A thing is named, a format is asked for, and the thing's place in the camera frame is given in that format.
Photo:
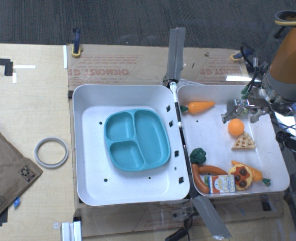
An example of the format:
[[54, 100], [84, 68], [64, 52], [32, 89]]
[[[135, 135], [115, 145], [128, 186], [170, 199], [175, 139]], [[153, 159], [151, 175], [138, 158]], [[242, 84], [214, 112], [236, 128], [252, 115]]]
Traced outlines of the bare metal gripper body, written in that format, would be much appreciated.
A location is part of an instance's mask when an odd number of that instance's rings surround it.
[[266, 110], [269, 109], [282, 116], [293, 116], [293, 101], [287, 100], [278, 95], [272, 89], [254, 87], [248, 95], [248, 104], [253, 108]]

